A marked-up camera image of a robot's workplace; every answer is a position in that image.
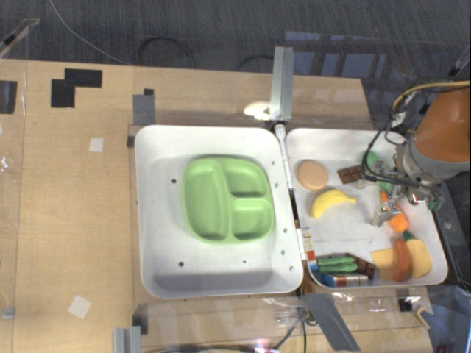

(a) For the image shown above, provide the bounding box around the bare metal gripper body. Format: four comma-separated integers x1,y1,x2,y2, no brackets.
389,174,442,207

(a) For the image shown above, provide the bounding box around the orange carrot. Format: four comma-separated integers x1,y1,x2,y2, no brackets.
380,190,410,233

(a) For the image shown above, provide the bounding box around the white plastic tray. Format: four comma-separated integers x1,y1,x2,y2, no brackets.
133,124,305,301
285,127,450,290

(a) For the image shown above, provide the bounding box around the yellow cheese slice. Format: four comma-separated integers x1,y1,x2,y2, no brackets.
369,247,400,282

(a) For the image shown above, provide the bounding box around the orange sausage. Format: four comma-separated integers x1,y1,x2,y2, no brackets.
392,238,411,282

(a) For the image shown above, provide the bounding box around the green broccoli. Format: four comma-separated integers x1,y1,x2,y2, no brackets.
361,150,394,193

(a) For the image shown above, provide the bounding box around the brown chocolate bar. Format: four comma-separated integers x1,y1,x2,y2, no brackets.
345,252,377,281
336,164,366,185

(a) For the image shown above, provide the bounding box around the yellow banana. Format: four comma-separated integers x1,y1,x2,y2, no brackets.
311,189,357,220

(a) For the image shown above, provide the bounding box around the yellow rounded slice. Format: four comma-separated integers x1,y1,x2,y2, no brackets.
404,238,433,279

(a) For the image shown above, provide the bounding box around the green pea pod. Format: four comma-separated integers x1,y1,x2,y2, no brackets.
317,263,359,275
316,255,355,266

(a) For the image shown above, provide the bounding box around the blue red and white packet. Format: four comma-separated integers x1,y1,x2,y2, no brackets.
321,273,370,288

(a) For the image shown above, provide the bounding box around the white printed carton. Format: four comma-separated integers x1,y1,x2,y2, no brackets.
300,227,314,252

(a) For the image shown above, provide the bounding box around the tan round bun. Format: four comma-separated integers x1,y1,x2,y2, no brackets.
296,159,329,192

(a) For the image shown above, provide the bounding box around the thin black and white rod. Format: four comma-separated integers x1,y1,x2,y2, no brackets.
274,123,309,263

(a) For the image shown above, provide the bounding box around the green divided plate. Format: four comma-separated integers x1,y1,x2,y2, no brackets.
182,156,276,245

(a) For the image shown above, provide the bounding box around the pale wood board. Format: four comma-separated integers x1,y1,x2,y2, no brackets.
131,65,449,353

